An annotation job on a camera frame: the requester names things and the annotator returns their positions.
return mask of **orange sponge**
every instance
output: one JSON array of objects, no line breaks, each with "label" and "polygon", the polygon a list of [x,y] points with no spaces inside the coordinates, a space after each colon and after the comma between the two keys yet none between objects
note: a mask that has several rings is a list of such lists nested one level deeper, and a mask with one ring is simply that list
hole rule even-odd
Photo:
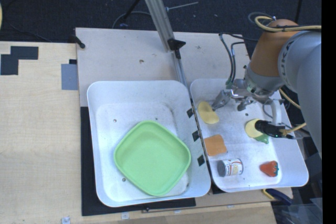
[{"label": "orange sponge", "polygon": [[209,156],[215,156],[220,153],[226,153],[227,148],[220,134],[216,134],[204,139],[205,148]]}]

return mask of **white tray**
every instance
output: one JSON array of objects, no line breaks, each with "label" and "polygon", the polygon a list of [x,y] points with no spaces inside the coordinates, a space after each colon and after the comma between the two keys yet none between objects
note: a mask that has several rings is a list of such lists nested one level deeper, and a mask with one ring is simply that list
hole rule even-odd
[{"label": "white tray", "polygon": [[[98,81],[87,92],[90,114],[96,191],[107,206],[120,207],[147,202],[192,198],[205,195],[211,186],[201,140],[197,131],[187,88],[177,81]],[[176,134],[189,148],[191,164],[182,179],[162,197],[139,190],[117,169],[113,152],[121,139],[136,124],[157,121]]]},{"label": "white tray", "polygon": [[[238,111],[238,104],[230,100],[224,107],[216,110],[219,122],[206,124],[199,116],[197,107],[201,101],[212,104],[220,90],[225,89],[224,79],[197,79],[191,84],[191,95],[196,108],[196,115],[203,139],[220,134],[227,147],[227,153],[208,156],[214,183],[223,191],[235,192],[244,190],[299,187],[307,183],[309,174],[296,140],[269,137],[269,143],[256,141],[245,133],[245,123],[252,119],[271,121],[259,103],[246,106]],[[279,93],[272,98],[280,99]],[[289,124],[284,106],[282,121]],[[221,177],[217,171],[217,163],[221,159],[240,158],[244,171],[241,175]],[[259,169],[259,165],[268,161],[279,164],[278,176],[269,177]]]}]

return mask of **small can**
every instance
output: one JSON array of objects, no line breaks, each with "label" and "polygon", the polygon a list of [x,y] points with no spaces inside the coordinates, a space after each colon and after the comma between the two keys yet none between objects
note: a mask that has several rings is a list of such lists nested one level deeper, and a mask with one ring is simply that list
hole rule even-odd
[{"label": "small can", "polygon": [[244,167],[241,159],[224,159],[217,164],[218,174],[220,176],[241,175]]}]

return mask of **black mat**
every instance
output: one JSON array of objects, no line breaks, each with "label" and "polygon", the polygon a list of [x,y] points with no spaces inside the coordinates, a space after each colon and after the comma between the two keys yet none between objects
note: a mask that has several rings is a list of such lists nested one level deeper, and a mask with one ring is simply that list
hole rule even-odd
[{"label": "black mat", "polygon": [[108,207],[98,198],[94,179],[93,151],[89,109],[80,108],[81,116],[81,188],[82,188],[82,216],[103,215],[118,212],[138,211],[164,208],[181,208],[196,206],[194,198],[171,201],[150,202],[136,206]]}]

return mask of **black clip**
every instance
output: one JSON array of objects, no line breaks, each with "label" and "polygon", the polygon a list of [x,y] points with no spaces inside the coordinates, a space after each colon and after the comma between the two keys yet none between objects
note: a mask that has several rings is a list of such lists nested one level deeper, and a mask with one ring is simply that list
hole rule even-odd
[{"label": "black clip", "polygon": [[78,37],[76,37],[75,35],[70,35],[69,39],[68,39],[69,43],[76,43],[79,45],[80,48],[84,49],[85,48],[85,44],[79,40]]},{"label": "black clip", "polygon": [[179,50],[185,45],[185,42],[170,38],[168,39],[168,45],[171,50]]}]

